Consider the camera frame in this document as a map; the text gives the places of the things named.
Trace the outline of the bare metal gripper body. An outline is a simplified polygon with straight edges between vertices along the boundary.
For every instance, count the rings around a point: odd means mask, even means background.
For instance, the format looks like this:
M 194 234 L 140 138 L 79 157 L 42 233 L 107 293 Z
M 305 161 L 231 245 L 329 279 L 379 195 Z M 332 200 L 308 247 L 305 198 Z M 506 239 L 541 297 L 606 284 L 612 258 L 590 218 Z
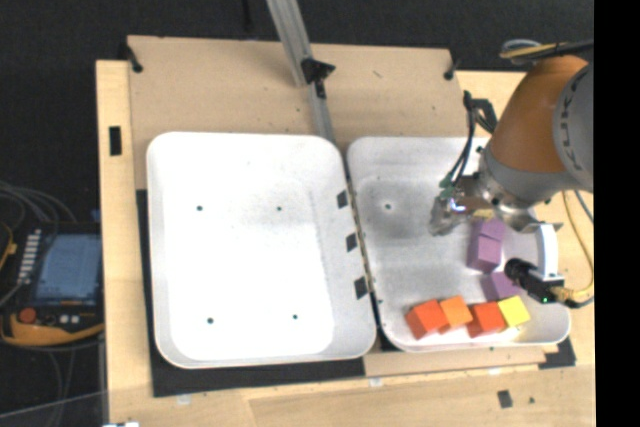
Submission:
M 541 225 L 531 203 L 481 173 L 460 178 L 449 204 L 459 214 L 498 218 L 517 232 L 533 232 Z

